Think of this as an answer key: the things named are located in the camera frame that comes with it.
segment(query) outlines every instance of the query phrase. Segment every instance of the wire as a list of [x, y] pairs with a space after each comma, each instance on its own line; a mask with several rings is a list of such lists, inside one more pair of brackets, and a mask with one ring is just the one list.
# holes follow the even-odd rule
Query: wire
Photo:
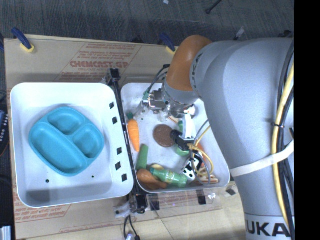
[[292, 57], [295, 52], [295, 39], [292, 40], [291, 45], [289, 47], [289, 51], [286, 54], [281, 76], [280, 76], [280, 81], [279, 81], [279, 87], [278, 87], [278, 97], [277, 97], [277, 105], [279, 107], [280, 99], [281, 99], [281, 94], [284, 88], [284, 85], [286, 83], [286, 76], [288, 75], [288, 69], [290, 65], [290, 61], [292, 60]]
[[210, 157], [200, 148], [198, 148], [198, 145], [201, 141], [201, 139], [204, 137], [204, 135], [208, 132], [208, 130], [211, 128], [210, 126], [201, 134], [201, 136], [198, 138], [200, 132], [202, 131], [202, 129], [205, 127], [205, 125], [209, 122], [209, 120], [206, 120], [203, 125], [200, 127], [199, 131], [197, 132], [195, 138], [194, 138], [194, 142], [193, 142], [193, 145], [192, 144], [188, 144], [188, 147], [189, 147], [189, 150], [191, 151], [198, 151], [200, 152], [210, 163], [210, 166], [211, 166], [211, 170], [209, 171], [209, 167], [207, 165], [207, 163], [204, 161], [204, 159], [202, 159], [201, 155], [199, 155], [199, 157], [201, 157], [201, 161], [203, 162], [205, 168], [206, 168], [206, 172], [207, 174], [205, 173], [202, 173], [200, 171], [197, 170], [197, 168], [195, 167], [195, 163], [194, 163], [194, 159], [195, 159], [195, 153], [194, 152], [191, 152], [191, 164], [192, 164], [192, 171], [194, 173], [194, 175], [196, 176], [196, 179], [203, 185], [205, 185], [202, 180], [200, 180], [198, 178], [198, 176], [200, 177], [205, 177], [205, 176], [208, 176], [208, 185], [211, 183], [211, 174], [213, 173], [214, 171], [214, 164], [212, 162], [212, 160], [210, 159]]
[[155, 83], [156, 83], [161, 77], [163, 77], [165, 74], [168, 73], [168, 72], [165, 72], [165, 73], [163, 73], [162, 75], [160, 75], [162, 71], [164, 71], [165, 69], [167, 69], [167, 68], [169, 68], [169, 67], [170, 67], [170, 64], [165, 64], [165, 65], [163, 65], [163, 67], [160, 69], [160, 71], [155, 75], [155, 77], [154, 77], [151, 85], [148, 87], [148, 89], [146, 90], [146, 92], [149, 93], [149, 92], [151, 91], [152, 87], [155, 85]]
[[198, 130], [198, 132], [197, 132], [197, 134], [196, 134], [196, 136], [195, 136], [195, 138], [194, 138], [194, 144], [196, 144], [196, 140], [198, 139], [198, 137], [199, 137], [199, 135], [200, 135], [200, 132], [202, 131], [202, 129], [205, 127], [205, 125], [206, 125], [208, 122], [209, 122], [209, 120], [207, 119], [207, 120], [203, 123], [203, 125], [200, 127], [200, 129]]
[[207, 173], [207, 175], [208, 175], [208, 183], [207, 183], [207, 184], [203, 183], [203, 181], [198, 177], [198, 175], [201, 176], [201, 175], [200, 175], [201, 172], [196, 173], [196, 171], [195, 171], [195, 168], [196, 168], [196, 166], [195, 166], [195, 161], [194, 161], [194, 159], [191, 159], [192, 171], [193, 171], [193, 173], [194, 173], [194, 176], [195, 176], [195, 178], [197, 179], [197, 181], [200, 182], [202, 185], [210, 185], [210, 184], [211, 184], [211, 177], [209, 177], [210, 171], [209, 171], [208, 165], [207, 165], [207, 163], [205, 162], [205, 160], [201, 157], [201, 155], [198, 155], [198, 157], [199, 157], [199, 159], [202, 161], [202, 163], [204, 164], [206, 173]]
[[[281, 118], [282, 118], [282, 114], [284, 112], [284, 107], [287, 103], [288, 97], [289, 97], [289, 92], [290, 92], [290, 87], [291, 87], [291, 83], [293, 81], [293, 77], [294, 77], [294, 63], [292, 63], [287, 81], [284, 85], [284, 89], [283, 89], [283, 93], [279, 102], [279, 107], [277, 110], [277, 115], [276, 115], [276, 119], [275, 119], [275, 126], [273, 127], [273, 134], [272, 134], [272, 140], [271, 140], [271, 154], [274, 155], [278, 152], [277, 150], [277, 140], [278, 140], [278, 134], [279, 134], [279, 128], [278, 127], [281, 123]], [[277, 194], [277, 198], [278, 198], [278, 202], [279, 202], [279, 206], [284, 218], [285, 223], [289, 226], [289, 221], [288, 221], [288, 215], [286, 212], [286, 208], [285, 208], [285, 204], [284, 204], [284, 197], [282, 194], [282, 190], [281, 190], [281, 184], [280, 184], [280, 176], [279, 176], [279, 168], [278, 168], [278, 164], [274, 164], [272, 166], [273, 168], [273, 176], [274, 176], [274, 185], [275, 185], [275, 190], [276, 190], [276, 194]]]
[[140, 239], [140, 237], [138, 236], [133, 224], [132, 224], [132, 220], [131, 220], [131, 215], [127, 216], [124, 220], [124, 227], [123, 227], [123, 236], [125, 239], [127, 239], [128, 235], [126, 233], [126, 226], [127, 226], [127, 223], [128, 223], [128, 220], [130, 222], [130, 225], [131, 225], [131, 228], [133, 229], [133, 232], [135, 234], [135, 239]]
[[[292, 87], [290, 94], [288, 96], [288, 99], [286, 101], [286, 104], [283, 108], [283, 112], [282, 112], [282, 116], [281, 116], [281, 120], [280, 120], [281, 126], [283, 126], [286, 121], [286, 118], [287, 118], [287, 115], [288, 115], [288, 112], [289, 112], [289, 109], [290, 109], [290, 106], [292, 104], [293, 99], [294, 99], [294, 87]], [[279, 133], [277, 136], [277, 151], [281, 152], [284, 149], [285, 149], [284, 128], [281, 127], [279, 129]], [[289, 187], [289, 190], [292, 194], [293, 201], [294, 201], [295, 189], [294, 189], [293, 175], [292, 175], [292, 171], [291, 171], [288, 159], [285, 159], [285, 160], [278, 163], [278, 172], [279, 172], [279, 182], [281, 185], [281, 192], [282, 192], [282, 196], [283, 196], [285, 212], [288, 217], [288, 226], [289, 226], [291, 238], [294, 240], [295, 239], [295, 231], [294, 231], [295, 226], [294, 226], [294, 222], [292, 219], [292, 211], [291, 211], [290, 200], [289, 200], [289, 196], [288, 196], [286, 183], [288, 182], [288, 187]]]

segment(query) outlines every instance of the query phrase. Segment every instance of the blue plate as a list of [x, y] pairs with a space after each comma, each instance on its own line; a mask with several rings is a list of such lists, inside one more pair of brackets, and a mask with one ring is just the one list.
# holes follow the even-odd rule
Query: blue plate
[[54, 171], [75, 176], [100, 155], [105, 139], [82, 113], [64, 106], [49, 112], [31, 128], [29, 144]]

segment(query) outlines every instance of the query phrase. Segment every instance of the kuka logo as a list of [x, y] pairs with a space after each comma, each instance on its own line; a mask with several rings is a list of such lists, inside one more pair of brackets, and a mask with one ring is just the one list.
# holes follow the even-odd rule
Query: kuka logo
[[290, 233], [284, 223], [274, 223], [270, 224], [268, 222], [260, 225], [257, 221], [245, 220], [245, 230], [252, 235], [276, 237], [279, 235], [284, 235], [290, 238]]

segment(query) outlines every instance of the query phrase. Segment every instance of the blue clamp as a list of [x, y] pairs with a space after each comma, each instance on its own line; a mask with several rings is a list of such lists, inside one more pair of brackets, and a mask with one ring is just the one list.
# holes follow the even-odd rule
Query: blue clamp
[[34, 45], [29, 42], [29, 40], [26, 38], [25, 34], [22, 33], [18, 28], [14, 27], [11, 29], [12, 34], [18, 38], [21, 42], [20, 47], [24, 49], [28, 53], [32, 53], [35, 49]]
[[166, 33], [162, 32], [159, 35], [159, 37], [160, 37], [161, 41], [163, 41], [165, 43], [165, 45], [169, 48], [169, 50], [172, 53], [176, 52], [176, 48], [175, 48], [174, 42], [171, 40], [171, 38]]

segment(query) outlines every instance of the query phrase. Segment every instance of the black metal bracket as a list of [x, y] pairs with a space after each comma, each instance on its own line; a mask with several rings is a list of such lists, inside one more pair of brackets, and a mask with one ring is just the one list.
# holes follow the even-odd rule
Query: black metal bracket
[[127, 200], [128, 200], [127, 204], [123, 205], [122, 207], [119, 207], [118, 209], [115, 209], [115, 213], [117, 216], [119, 216], [121, 215], [121, 213], [127, 212], [126, 209], [128, 209], [131, 213], [144, 213], [146, 208], [148, 208], [148, 201], [146, 196], [147, 193], [139, 187], [138, 179], [135, 171], [135, 165], [132, 158], [131, 147], [129, 144], [129, 135], [126, 127], [125, 113], [122, 105], [121, 89], [118, 83], [118, 81], [121, 79], [119, 70], [117, 68], [116, 69], [111, 68], [109, 77], [110, 79], [107, 85], [113, 89], [115, 94], [115, 99], [118, 105], [120, 120], [122, 124], [122, 130], [125, 138], [126, 148], [128, 151], [131, 172], [133, 175], [133, 182], [134, 182], [133, 189], [127, 196]]

